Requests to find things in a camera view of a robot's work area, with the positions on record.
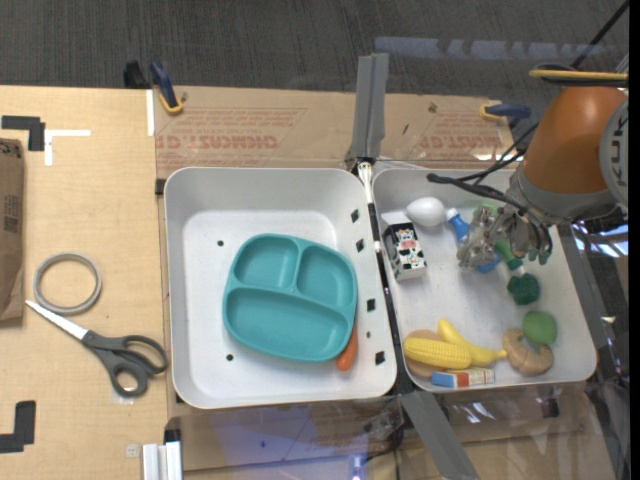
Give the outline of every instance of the wooden table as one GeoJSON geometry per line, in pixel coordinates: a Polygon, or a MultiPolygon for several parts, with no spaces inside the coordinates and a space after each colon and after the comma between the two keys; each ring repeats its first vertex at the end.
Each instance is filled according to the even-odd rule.
{"type": "MultiPolygon", "coordinates": [[[[4,86],[0,87],[0,113],[39,116],[47,129],[91,131],[89,137],[54,139],[52,166],[44,165],[43,153],[26,153],[25,296],[33,297],[33,274],[46,257],[61,251],[81,252],[99,265],[104,284],[97,304],[73,320],[104,335],[139,333],[162,341],[166,299],[161,208],[155,195],[156,151],[148,130],[146,94],[124,89],[4,86]]],[[[347,114],[344,122],[350,120],[347,114]]],[[[20,138],[26,151],[26,132],[0,130],[0,136],[20,138]]],[[[82,300],[92,287],[83,267],[71,263],[57,266],[43,280],[44,293],[60,304],[82,300]]],[[[34,444],[20,453],[0,454],[0,477],[141,477],[140,446],[162,443],[168,411],[175,411],[173,400],[168,403],[172,391],[167,375],[154,378],[144,396],[122,399],[111,389],[93,354],[28,308],[21,321],[0,326],[0,350],[0,434],[13,431],[16,403],[33,400],[37,406],[34,444]]],[[[534,437],[499,441],[467,436],[465,448],[481,477],[548,478],[573,471],[582,478],[586,474],[614,478],[588,403],[579,417],[578,424],[574,421],[564,430],[560,425],[550,436],[544,430],[534,437]],[[545,454],[540,446],[566,453],[553,452],[553,461],[543,460],[545,466],[538,467],[545,454]]],[[[402,478],[439,477],[419,446],[401,452],[400,458],[407,475],[402,478]]],[[[330,467],[342,475],[345,460],[336,457],[185,476],[326,478],[330,467]]],[[[371,461],[369,478],[395,478],[393,464],[392,454],[371,461]]]]}

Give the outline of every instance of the cable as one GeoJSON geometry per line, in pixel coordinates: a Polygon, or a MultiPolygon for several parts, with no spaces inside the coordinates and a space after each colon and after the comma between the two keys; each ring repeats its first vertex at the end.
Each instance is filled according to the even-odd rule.
{"type": "Polygon", "coordinates": [[[593,50],[593,47],[600,42],[600,40],[605,36],[605,34],[609,32],[611,27],[613,27],[616,21],[620,19],[620,16],[622,16],[624,11],[626,11],[629,8],[629,1],[630,0],[625,0],[622,3],[622,5],[618,8],[618,10],[613,13],[613,16],[609,18],[609,21],[605,23],[604,27],[602,27],[600,31],[595,35],[595,37],[591,40],[591,42],[589,43],[589,46],[587,46],[584,49],[584,51],[571,63],[572,68],[577,68],[580,64],[582,64],[582,61],[588,57],[588,55],[591,53],[591,50],[593,50]]]}
{"type": "Polygon", "coordinates": [[[429,174],[427,174],[427,180],[432,183],[439,183],[441,185],[453,185],[454,187],[466,190],[467,192],[470,192],[477,196],[488,197],[489,199],[495,199],[496,201],[500,201],[502,203],[508,203],[517,208],[522,215],[529,214],[529,210],[525,206],[521,205],[509,196],[504,195],[502,192],[493,187],[489,187],[487,185],[470,185],[468,183],[465,183],[464,181],[457,180],[456,178],[440,176],[434,172],[430,172],[429,174]]]}
{"type": "Polygon", "coordinates": [[[529,75],[540,78],[545,82],[573,87],[628,87],[628,73],[608,73],[600,71],[575,71],[569,66],[556,66],[550,69],[546,66],[529,71],[529,75]]]}
{"type": "Polygon", "coordinates": [[[502,153],[500,158],[498,160],[496,160],[491,167],[487,167],[484,171],[479,171],[479,172],[476,172],[474,174],[469,174],[468,176],[461,176],[460,178],[457,178],[457,180],[458,181],[470,181],[470,180],[477,179],[477,181],[479,182],[479,181],[483,180],[487,175],[491,174],[492,172],[495,172],[495,171],[497,171],[499,169],[502,169],[503,167],[515,162],[522,155],[524,155],[524,153],[526,152],[526,149],[521,151],[521,152],[519,152],[517,155],[511,157],[508,160],[505,160],[506,156],[511,151],[513,151],[518,144],[520,144],[524,139],[526,139],[531,134],[531,132],[533,132],[537,127],[538,127],[538,123],[534,124],[527,131],[525,131],[517,140],[515,140],[513,142],[513,144],[511,144],[511,146],[509,146],[502,153]]]}

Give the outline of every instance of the yellow toy banana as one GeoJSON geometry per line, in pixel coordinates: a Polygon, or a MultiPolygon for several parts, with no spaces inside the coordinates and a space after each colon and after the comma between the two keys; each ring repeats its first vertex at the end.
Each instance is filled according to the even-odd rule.
{"type": "Polygon", "coordinates": [[[469,351],[471,354],[471,366],[488,366],[497,359],[507,357],[505,350],[491,350],[489,348],[478,347],[465,340],[450,322],[441,318],[438,321],[438,334],[447,343],[458,345],[469,351]]]}

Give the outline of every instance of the orange toy carrot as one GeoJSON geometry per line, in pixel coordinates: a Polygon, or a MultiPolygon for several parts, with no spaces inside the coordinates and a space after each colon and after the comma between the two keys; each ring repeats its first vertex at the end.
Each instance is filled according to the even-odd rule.
{"type": "Polygon", "coordinates": [[[336,366],[338,370],[341,372],[346,372],[353,365],[353,360],[356,357],[356,352],[358,350],[358,332],[356,331],[356,324],[353,324],[353,329],[351,329],[351,336],[349,336],[349,341],[347,342],[347,346],[344,347],[340,355],[336,358],[336,366]]]}

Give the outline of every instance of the gray metal bar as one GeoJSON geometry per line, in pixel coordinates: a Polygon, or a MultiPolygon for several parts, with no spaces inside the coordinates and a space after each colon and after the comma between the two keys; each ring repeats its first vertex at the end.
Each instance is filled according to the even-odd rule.
{"type": "Polygon", "coordinates": [[[156,443],[142,446],[142,480],[160,480],[158,453],[156,443]]]}
{"type": "Polygon", "coordinates": [[[478,480],[473,464],[433,394],[414,391],[399,399],[440,476],[447,480],[478,480]]]}
{"type": "Polygon", "coordinates": [[[167,479],[182,480],[182,444],[180,441],[165,443],[167,451],[167,479]]]}
{"type": "Polygon", "coordinates": [[[358,59],[356,108],[349,158],[380,156],[384,138],[384,96],[389,75],[389,54],[373,53],[358,59]]]}

